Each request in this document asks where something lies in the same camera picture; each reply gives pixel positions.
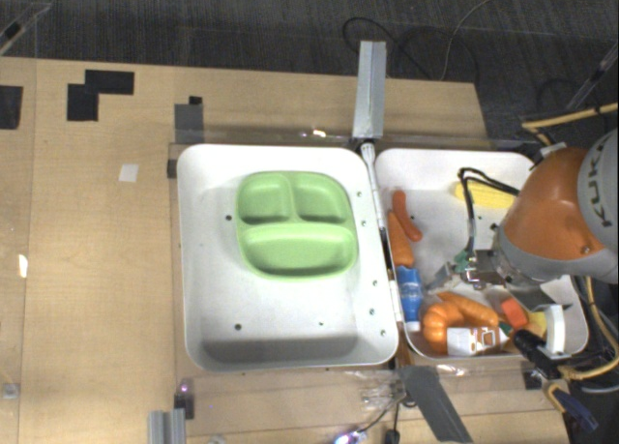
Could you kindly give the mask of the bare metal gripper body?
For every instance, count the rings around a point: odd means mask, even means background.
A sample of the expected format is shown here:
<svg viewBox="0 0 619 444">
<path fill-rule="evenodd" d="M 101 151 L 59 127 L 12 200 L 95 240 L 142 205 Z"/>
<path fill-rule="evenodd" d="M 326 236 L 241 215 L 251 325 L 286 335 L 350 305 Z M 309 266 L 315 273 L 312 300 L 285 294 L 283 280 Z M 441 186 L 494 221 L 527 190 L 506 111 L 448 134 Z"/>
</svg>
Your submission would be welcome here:
<svg viewBox="0 0 619 444">
<path fill-rule="evenodd" d="M 499 285 L 506 287 L 514 278 L 501 268 L 498 255 L 493 250 L 465 251 L 458 263 L 460 278 L 476 290 Z"/>
</svg>

